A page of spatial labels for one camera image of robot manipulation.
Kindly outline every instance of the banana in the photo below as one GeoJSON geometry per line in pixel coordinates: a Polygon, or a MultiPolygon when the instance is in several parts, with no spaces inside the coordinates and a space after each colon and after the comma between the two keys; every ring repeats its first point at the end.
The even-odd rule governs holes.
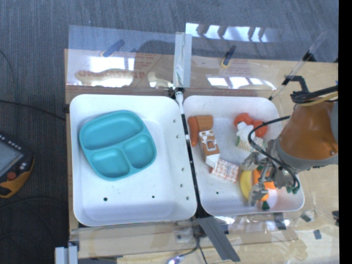
{"type": "Polygon", "coordinates": [[[252,188],[252,171],[244,170],[240,175],[240,188],[244,197],[249,199],[249,192],[252,188]]]}
{"type": "MultiPolygon", "coordinates": [[[[244,197],[248,200],[249,199],[249,193],[251,191],[251,188],[254,184],[258,183],[258,178],[260,177],[260,172],[255,169],[255,170],[243,170],[240,174],[240,188],[241,192],[244,195],[244,197]]],[[[262,204],[262,209],[263,210],[268,210],[270,209],[269,204],[267,203],[267,200],[269,198],[269,193],[266,194],[264,197],[262,197],[261,201],[263,202],[262,204]]]]}

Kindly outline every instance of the orange toy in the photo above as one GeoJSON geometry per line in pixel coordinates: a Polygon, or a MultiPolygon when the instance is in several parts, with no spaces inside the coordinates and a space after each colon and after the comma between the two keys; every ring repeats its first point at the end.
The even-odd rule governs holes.
{"type": "MultiPolygon", "coordinates": [[[[261,172],[258,169],[253,170],[253,185],[257,184],[260,178],[261,172]]],[[[269,198],[269,194],[266,194],[264,197],[261,198],[261,201],[267,201],[269,198]]]]}
{"type": "MultiPolygon", "coordinates": [[[[260,126],[263,124],[263,121],[261,120],[253,120],[252,125],[254,128],[260,126]]],[[[257,137],[264,137],[264,135],[268,132],[268,126],[264,125],[263,127],[260,127],[259,129],[255,130],[255,135],[257,137]]]]}
{"type": "Polygon", "coordinates": [[[253,123],[253,119],[250,117],[248,113],[241,113],[235,118],[234,125],[237,127],[237,124],[240,122],[244,122],[247,125],[251,125],[253,123]]]}

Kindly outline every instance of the wooden table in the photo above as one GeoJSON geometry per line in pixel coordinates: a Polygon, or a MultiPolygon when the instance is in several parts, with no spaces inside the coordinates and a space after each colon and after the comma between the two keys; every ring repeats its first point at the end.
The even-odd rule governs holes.
{"type": "MultiPolygon", "coordinates": [[[[204,58],[202,62],[219,62],[217,59],[204,58]]],[[[276,87],[283,81],[296,65],[291,61],[274,60],[239,60],[232,65],[240,65],[248,76],[261,75],[270,78],[276,87]]],[[[335,85],[338,80],[337,63],[307,62],[299,71],[310,91],[316,91],[335,85]]],[[[102,87],[66,86],[66,104],[79,94],[116,94],[116,89],[102,87]]],[[[280,116],[290,115],[294,104],[290,100],[292,91],[299,91],[297,82],[291,82],[273,102],[278,107],[280,116]]],[[[238,92],[239,96],[255,94],[268,95],[271,91],[246,90],[238,92]]],[[[145,223],[105,227],[79,228],[73,212],[72,156],[70,140],[70,118],[67,114],[68,147],[68,185],[69,185],[69,224],[70,240],[79,241],[79,258],[123,256],[116,263],[167,263],[173,256],[192,249],[195,240],[191,237],[190,221],[179,223],[145,223]]],[[[299,212],[283,214],[286,230],[273,224],[272,216],[255,214],[238,216],[229,226],[227,235],[241,263],[339,263],[339,227],[335,224],[332,212],[339,210],[338,165],[305,171],[300,174],[306,201],[299,212]]],[[[200,243],[208,263],[232,263],[222,261],[208,238],[200,243]]],[[[204,263],[200,250],[188,255],[183,263],[204,263]]]]}

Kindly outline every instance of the yellow banana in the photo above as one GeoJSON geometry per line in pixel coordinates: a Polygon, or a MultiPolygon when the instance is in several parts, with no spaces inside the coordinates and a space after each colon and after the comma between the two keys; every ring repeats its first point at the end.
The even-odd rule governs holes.
{"type": "Polygon", "coordinates": [[[240,188],[244,197],[249,199],[249,192],[252,188],[252,171],[244,170],[240,175],[240,188]]]}

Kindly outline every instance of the wire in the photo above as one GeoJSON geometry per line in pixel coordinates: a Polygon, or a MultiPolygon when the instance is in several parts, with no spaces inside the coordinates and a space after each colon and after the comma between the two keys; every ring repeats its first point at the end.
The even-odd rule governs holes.
{"type": "Polygon", "coordinates": [[[259,147],[259,145],[257,145],[251,138],[251,135],[253,134],[253,132],[255,132],[257,129],[262,128],[265,125],[269,125],[269,124],[273,124],[276,122],[280,122],[286,119],[289,119],[290,116],[286,116],[286,117],[281,117],[281,118],[277,118],[268,122],[263,122],[261,125],[257,126],[256,128],[253,128],[252,131],[249,132],[248,134],[248,142],[250,143],[250,145],[255,148],[258,152],[262,153],[263,155],[267,156],[268,158],[270,158],[271,160],[275,161],[278,165],[280,165],[281,167],[283,167],[293,178],[294,184],[293,187],[296,187],[296,189],[298,190],[300,188],[300,182],[298,180],[298,178],[295,175],[296,169],[292,168],[291,166],[283,163],[282,161],[279,161],[278,159],[272,157],[269,153],[267,153],[266,151],[264,151],[261,147],[259,147]]]}
{"type": "MultiPolygon", "coordinates": [[[[18,88],[18,83],[15,81],[15,73],[14,73],[14,70],[13,70],[13,67],[11,65],[11,62],[9,61],[8,57],[6,56],[6,54],[0,49],[0,54],[5,58],[6,62],[8,63],[9,67],[10,67],[10,70],[11,70],[11,75],[12,75],[12,82],[16,85],[16,88],[18,88]]],[[[17,106],[23,106],[23,107],[27,107],[27,108],[32,108],[32,109],[36,109],[37,111],[40,111],[40,112],[43,112],[43,113],[46,113],[46,114],[49,114],[51,116],[54,116],[60,120],[63,120],[63,121],[66,121],[65,118],[63,117],[60,117],[59,115],[55,114],[55,113],[51,113],[51,112],[48,112],[44,109],[41,109],[41,108],[37,108],[35,106],[31,106],[29,104],[24,104],[24,103],[17,103],[17,102],[11,102],[11,101],[5,101],[5,100],[0,100],[0,102],[2,103],[9,103],[9,104],[12,104],[12,105],[17,105],[17,106]]]]}
{"type": "Polygon", "coordinates": [[[179,257],[183,257],[183,256],[186,256],[186,255],[189,255],[189,254],[192,254],[193,252],[195,252],[200,247],[199,243],[200,243],[200,239],[197,238],[196,239],[196,246],[192,250],[190,250],[189,252],[179,255],[179,257]]]}
{"type": "Polygon", "coordinates": [[[206,258],[205,258],[205,255],[204,255],[204,253],[203,253],[202,247],[200,246],[200,238],[196,238],[196,246],[195,246],[192,250],[190,250],[190,251],[188,251],[188,252],[186,252],[186,253],[184,253],[184,254],[177,255],[176,257],[172,258],[168,263],[173,263],[173,262],[176,261],[176,259],[180,259],[180,258],[183,260],[183,257],[185,257],[186,255],[192,254],[192,253],[195,252],[197,249],[200,250],[200,252],[201,252],[201,254],[202,254],[202,257],[203,257],[203,260],[204,260],[204,263],[205,263],[205,264],[208,264],[208,262],[207,262],[207,260],[206,260],[206,258]]]}
{"type": "MultiPolygon", "coordinates": [[[[12,202],[12,203],[7,203],[5,205],[0,206],[0,211],[3,212],[3,210],[5,208],[13,207],[15,205],[19,205],[22,203],[27,203],[29,201],[50,201],[50,202],[53,202],[53,203],[56,203],[56,204],[63,206],[65,209],[68,209],[68,207],[65,203],[60,202],[56,199],[52,199],[50,197],[32,197],[32,198],[23,199],[23,200],[21,200],[19,197],[16,197],[16,198],[18,199],[17,201],[12,202]]],[[[29,207],[32,211],[36,212],[30,205],[26,204],[26,206],[29,207]]],[[[36,212],[36,214],[45,223],[46,227],[50,230],[50,233],[52,234],[52,237],[54,238],[53,232],[52,232],[50,226],[48,225],[48,223],[46,222],[46,220],[39,213],[36,212]]],[[[39,252],[39,247],[37,245],[37,242],[29,235],[11,232],[11,233],[5,233],[5,234],[0,235],[0,239],[8,238],[8,237],[11,237],[14,235],[29,239],[35,245],[37,252],[39,252]]],[[[53,256],[52,257],[36,257],[32,254],[29,254],[28,252],[23,250],[19,245],[17,245],[12,239],[9,239],[9,240],[13,246],[15,246],[22,254],[24,254],[25,256],[27,256],[29,258],[36,259],[36,260],[52,260],[53,259],[53,256]]]]}
{"type": "Polygon", "coordinates": [[[208,264],[207,260],[205,259],[205,255],[204,255],[204,252],[203,252],[203,249],[202,249],[201,246],[199,246],[199,250],[200,250],[200,253],[202,253],[202,257],[203,257],[204,263],[208,264]]]}
{"type": "Polygon", "coordinates": [[[333,92],[338,92],[338,89],[339,89],[339,85],[335,85],[315,92],[303,92],[303,91],[293,92],[293,94],[291,94],[291,99],[294,103],[305,103],[310,99],[314,99],[322,95],[330,94],[333,92]]]}
{"type": "Polygon", "coordinates": [[[306,103],[297,103],[297,105],[300,105],[300,106],[313,106],[313,105],[316,105],[318,103],[322,103],[322,102],[326,102],[327,100],[330,100],[331,98],[333,97],[336,97],[338,96],[338,92],[334,92],[324,98],[320,98],[319,100],[315,100],[315,101],[312,101],[312,102],[306,102],[306,103]]]}
{"type": "Polygon", "coordinates": [[[29,104],[16,103],[16,102],[10,102],[10,101],[5,101],[5,100],[0,100],[0,102],[2,102],[2,103],[9,103],[9,104],[11,104],[11,105],[17,105],[17,106],[23,106],[23,107],[27,107],[27,108],[36,109],[37,111],[40,111],[40,112],[49,114],[49,115],[51,115],[51,116],[53,116],[53,117],[56,117],[56,118],[58,118],[58,119],[60,119],[60,120],[62,120],[62,121],[66,121],[65,118],[63,118],[63,117],[61,117],[61,116],[59,116],[59,115],[57,115],[57,114],[55,114],[55,113],[46,111],[46,110],[41,109],[41,108],[37,108],[37,107],[35,107],[35,106],[30,106],[29,104]]]}
{"type": "Polygon", "coordinates": [[[15,74],[13,72],[13,67],[11,65],[11,62],[9,61],[8,57],[5,55],[5,53],[1,49],[0,49],[0,53],[5,58],[6,62],[8,63],[8,65],[10,67],[11,74],[12,74],[12,82],[17,86],[17,82],[15,81],[15,74]]]}

